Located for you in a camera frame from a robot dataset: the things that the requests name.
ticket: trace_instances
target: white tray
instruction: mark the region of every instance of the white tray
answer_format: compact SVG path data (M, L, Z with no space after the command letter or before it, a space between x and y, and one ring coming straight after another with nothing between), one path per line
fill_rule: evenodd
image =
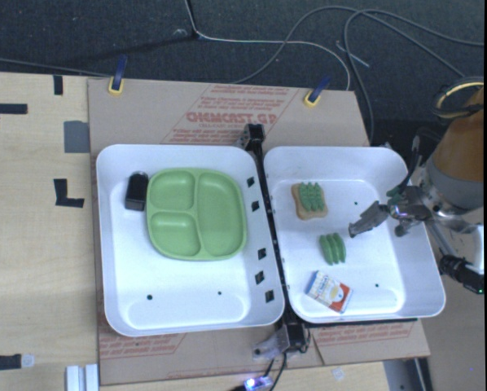
M406 165L382 147L276 147L265 156L282 266L293 310L311 323L339 323L430 317L440 313L445 293L423 225L401 238L389 218L372 231L349 236L349 223L406 176ZM291 185L317 182L329 213L302 221L296 216ZM345 263L330 266L320 235L343 238ZM343 314L306 295L312 274L321 270L353 289Z
M220 261L180 261L151 245L146 214L125 208L129 176L170 168L231 176L242 191L248 236ZM248 179L254 183L249 186ZM112 145L97 159L104 306L125 336L269 325L285 306L253 158L237 147ZM260 208L252 211L252 203Z

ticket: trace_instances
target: green divided plate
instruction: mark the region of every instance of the green divided plate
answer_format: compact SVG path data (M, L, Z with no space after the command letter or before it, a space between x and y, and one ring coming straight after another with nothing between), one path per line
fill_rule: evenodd
M146 215L151 243L171 258L226 259L247 240L238 184L209 169L166 169L153 175L147 186Z

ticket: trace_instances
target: black carpet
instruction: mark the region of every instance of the black carpet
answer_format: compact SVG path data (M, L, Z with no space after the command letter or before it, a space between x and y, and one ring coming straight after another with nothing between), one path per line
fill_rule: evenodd
M302 16L319 7L328 8L308 16L290 40L325 46L343 59L367 129L372 124L365 92L371 102L373 144L389 142L404 157L419 127L445 130L430 112L433 95L462 76L484 75L483 46L452 42L385 12L448 37L483 42L485 0L191 0L200 33L246 41L282 41ZM354 11L366 9L377 12L351 19ZM365 92L341 49L345 43L360 59L354 65ZM278 48L278 43L199 39L184 0L0 0L0 58L83 70L81 75L111 75L118 56L127 54L127 77L236 82ZM0 71L78 73L2 60ZM311 87L329 74L329 88L347 88L346 70L335 56L316 46L287 44L245 83Z

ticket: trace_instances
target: small box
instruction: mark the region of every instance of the small box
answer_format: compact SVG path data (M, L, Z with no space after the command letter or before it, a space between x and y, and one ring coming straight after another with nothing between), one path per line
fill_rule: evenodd
M343 313L352 296L352 289L319 270L314 273L307 295L329 309Z

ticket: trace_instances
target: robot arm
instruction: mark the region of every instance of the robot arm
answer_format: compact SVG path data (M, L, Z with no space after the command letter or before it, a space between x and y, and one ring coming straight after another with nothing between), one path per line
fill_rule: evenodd
M476 87L477 91L463 107L444 108L452 94L468 87ZM484 81L468 78L455 82L435 97L432 111L452 121L422 167L418 183L409 184L419 167L419 136L416 136L408 175L387 193L387 204L375 201L357 222L350 223L349 234L354 237L372 230L390 217L399 222L397 236L423 223L443 254L440 271L473 292L484 293L484 225L466 219L470 212L484 206ZM467 261L460 257L444 231L472 236L474 258Z

